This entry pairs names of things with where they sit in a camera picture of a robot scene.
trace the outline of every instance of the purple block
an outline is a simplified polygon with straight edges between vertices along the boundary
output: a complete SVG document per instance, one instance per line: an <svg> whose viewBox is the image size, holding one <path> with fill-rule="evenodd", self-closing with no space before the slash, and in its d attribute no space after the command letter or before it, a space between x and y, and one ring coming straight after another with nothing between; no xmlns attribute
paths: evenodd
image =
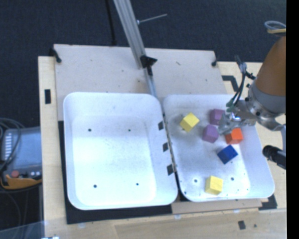
<svg viewBox="0 0 299 239"><path fill-rule="evenodd" d="M219 125L219 121L225 111L220 109L214 109L209 114L209 123L212 125Z"/></svg>
<svg viewBox="0 0 299 239"><path fill-rule="evenodd" d="M203 131L203 140L214 143L219 137L217 128L214 125L207 125Z"/></svg>
<svg viewBox="0 0 299 239"><path fill-rule="evenodd" d="M226 164L229 160L233 159L237 155L237 151L231 145L228 145L226 148L217 153L217 156L224 164Z"/></svg>

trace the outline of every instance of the dark background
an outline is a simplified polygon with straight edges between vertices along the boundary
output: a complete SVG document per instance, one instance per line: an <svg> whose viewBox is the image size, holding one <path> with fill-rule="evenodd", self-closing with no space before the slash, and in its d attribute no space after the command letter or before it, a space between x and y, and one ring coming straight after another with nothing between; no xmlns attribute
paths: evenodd
<svg viewBox="0 0 299 239"><path fill-rule="evenodd" d="M277 37L265 21L286 24L287 0L131 0L146 48L214 50L219 61L262 62ZM127 46L109 0L118 46ZM0 0L0 117L39 125L38 56L53 44L112 45L105 0ZM22 222L37 222L39 193L12 194ZM18 224L16 207L0 194L0 230Z"/></svg>

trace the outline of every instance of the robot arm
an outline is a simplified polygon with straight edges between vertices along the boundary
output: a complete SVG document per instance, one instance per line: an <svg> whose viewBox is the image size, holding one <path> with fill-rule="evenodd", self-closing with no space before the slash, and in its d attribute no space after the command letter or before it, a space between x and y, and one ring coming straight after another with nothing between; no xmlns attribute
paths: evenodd
<svg viewBox="0 0 299 239"><path fill-rule="evenodd" d="M284 149L266 146L263 154L277 165L286 168L286 125L278 123L275 118L286 113L286 36L280 37L267 54L257 77L248 74L247 66L237 59L243 75L253 79L245 100L234 98L223 115L218 131L228 134L236 127L255 125L256 122L271 131L280 131Z"/></svg>

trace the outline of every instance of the red block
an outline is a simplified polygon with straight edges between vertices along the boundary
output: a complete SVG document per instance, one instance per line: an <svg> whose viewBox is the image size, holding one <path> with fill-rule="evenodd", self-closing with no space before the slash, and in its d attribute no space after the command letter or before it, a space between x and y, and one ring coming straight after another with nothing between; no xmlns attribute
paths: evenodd
<svg viewBox="0 0 299 239"><path fill-rule="evenodd" d="M231 133L225 135L226 143L227 144L238 144L240 143L243 138L243 133L239 127L234 128Z"/></svg>

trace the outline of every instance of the empty white tray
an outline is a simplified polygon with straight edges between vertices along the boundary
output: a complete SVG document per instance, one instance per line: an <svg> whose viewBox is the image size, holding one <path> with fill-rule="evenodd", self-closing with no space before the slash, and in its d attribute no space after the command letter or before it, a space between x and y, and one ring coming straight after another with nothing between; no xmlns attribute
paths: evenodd
<svg viewBox="0 0 299 239"><path fill-rule="evenodd" d="M63 110L67 194L73 206L100 210L175 200L178 189L156 98L76 92L65 98Z"/></svg>
<svg viewBox="0 0 299 239"><path fill-rule="evenodd" d="M274 192L274 181L254 126L241 128L243 141L232 145L238 156L225 165L217 156L228 145L225 136L214 143L202 140L209 113L213 109L226 110L231 98L232 95L171 95L163 101L180 189L193 202L267 198ZM189 112L200 122L186 132L179 123ZM224 180L219 195L205 193L205 180L210 175Z"/></svg>

